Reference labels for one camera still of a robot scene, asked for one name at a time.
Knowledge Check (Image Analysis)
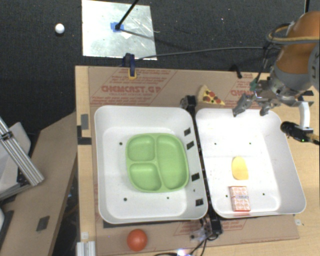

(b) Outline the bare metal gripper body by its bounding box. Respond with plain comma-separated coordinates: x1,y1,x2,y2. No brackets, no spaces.
250,80,301,108

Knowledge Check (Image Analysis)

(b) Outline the toy pizza slice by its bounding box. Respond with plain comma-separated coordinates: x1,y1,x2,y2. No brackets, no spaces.
196,84,226,107

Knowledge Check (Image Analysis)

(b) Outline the white plastic tray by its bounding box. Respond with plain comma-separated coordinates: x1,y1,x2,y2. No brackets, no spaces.
195,107,307,219
93,104,209,225

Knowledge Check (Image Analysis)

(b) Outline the yellow oval slice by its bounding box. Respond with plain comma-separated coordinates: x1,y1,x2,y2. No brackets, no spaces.
231,156,250,181

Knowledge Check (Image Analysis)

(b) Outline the thin black rod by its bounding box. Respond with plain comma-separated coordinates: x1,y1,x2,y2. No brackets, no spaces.
189,106,216,221

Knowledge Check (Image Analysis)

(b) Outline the brown cardboard board, red print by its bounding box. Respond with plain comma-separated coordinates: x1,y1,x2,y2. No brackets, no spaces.
87,66,300,256

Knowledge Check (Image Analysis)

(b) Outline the green divided plate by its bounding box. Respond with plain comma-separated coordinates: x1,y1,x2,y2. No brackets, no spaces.
125,133,190,194

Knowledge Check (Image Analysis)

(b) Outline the orange patterned carton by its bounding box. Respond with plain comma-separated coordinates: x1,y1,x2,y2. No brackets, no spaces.
228,185,252,213

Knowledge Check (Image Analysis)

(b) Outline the red ball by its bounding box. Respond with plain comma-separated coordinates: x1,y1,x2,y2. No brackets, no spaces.
126,228,149,252

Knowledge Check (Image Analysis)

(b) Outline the black cylinder on white bracket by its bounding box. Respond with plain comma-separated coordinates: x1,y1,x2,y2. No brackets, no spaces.
279,99,315,144

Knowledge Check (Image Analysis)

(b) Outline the black block with thin wires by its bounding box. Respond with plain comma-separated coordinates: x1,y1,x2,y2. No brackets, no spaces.
180,94,197,110
209,216,223,236

